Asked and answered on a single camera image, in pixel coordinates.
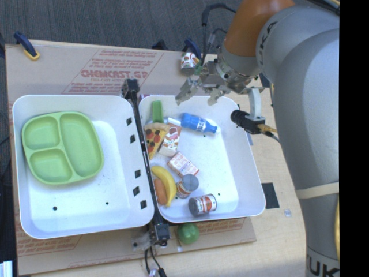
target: gray carpet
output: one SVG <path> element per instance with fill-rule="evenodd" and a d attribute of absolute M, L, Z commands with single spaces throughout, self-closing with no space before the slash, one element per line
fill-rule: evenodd
<path fill-rule="evenodd" d="M 242 0 L 0 0 L 0 33 L 15 43 L 15 31 L 30 39 L 152 48 L 163 39 L 169 50 L 180 51 L 191 37 L 202 48 L 201 14 L 207 5 L 225 3 L 237 9 Z M 298 5 L 312 5 L 294 0 Z M 227 30 L 233 13 L 216 9 L 210 13 L 208 33 Z M 224 34 L 217 33 L 215 46 Z M 5 61 L 0 59 L 0 174 L 3 214 L 0 213 L 0 263 L 16 257 L 12 218 L 10 149 L 7 121 Z"/>

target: toy banana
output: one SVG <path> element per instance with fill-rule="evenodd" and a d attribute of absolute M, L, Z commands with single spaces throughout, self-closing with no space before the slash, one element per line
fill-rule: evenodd
<path fill-rule="evenodd" d="M 161 166 L 151 167 L 151 172 L 163 182 L 165 186 L 165 192 L 167 194 L 167 203 L 165 206 L 169 207 L 171 205 L 171 201 L 177 193 L 177 186 L 173 176 L 168 170 Z"/>

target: blue bottle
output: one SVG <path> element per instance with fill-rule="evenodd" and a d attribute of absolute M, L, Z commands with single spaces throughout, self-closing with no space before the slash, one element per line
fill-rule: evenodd
<path fill-rule="evenodd" d="M 207 120 L 189 113 L 183 113 L 180 125 L 198 132 L 217 133 L 218 129 L 218 126 L 211 125 Z"/>

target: white tray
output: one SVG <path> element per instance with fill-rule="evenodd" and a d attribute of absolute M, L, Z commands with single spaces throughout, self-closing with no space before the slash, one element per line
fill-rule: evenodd
<path fill-rule="evenodd" d="M 152 102 L 161 100 L 164 117 L 180 120 L 187 112 L 209 119 L 221 128 L 219 135 L 182 128 L 178 151 L 199 168 L 196 175 L 199 188 L 186 199 L 175 198 L 170 207 L 159 206 L 163 218 L 172 223 L 255 216 L 265 209 L 265 196 L 246 132 L 231 121 L 231 113 L 239 109 L 237 104 L 223 96 L 209 106 L 208 99 L 193 96 L 177 106 L 174 96 L 147 96 L 139 104 L 143 126 L 152 121 Z M 150 165 L 164 166 L 178 182 L 179 176 L 167 167 L 169 160 L 170 157 L 156 154 Z M 188 208 L 189 198 L 209 193 L 217 200 L 216 210 L 193 216 Z"/>
<path fill-rule="evenodd" d="M 47 185 L 32 175 L 22 148 L 22 127 L 32 117 L 57 111 L 82 112 L 94 124 L 105 162 L 93 178 Z M 153 201 L 133 108 L 127 100 L 120 96 L 27 95 L 14 102 L 13 121 L 20 221 L 28 235 L 56 238 L 144 226 L 151 221 Z"/>

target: green plate compartment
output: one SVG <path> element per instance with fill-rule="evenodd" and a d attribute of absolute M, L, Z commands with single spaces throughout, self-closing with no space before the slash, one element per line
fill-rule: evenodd
<path fill-rule="evenodd" d="M 32 174 L 45 184 L 87 179 L 104 165 L 96 129 L 80 112 L 56 112 L 28 120 L 22 127 L 22 145 Z"/>

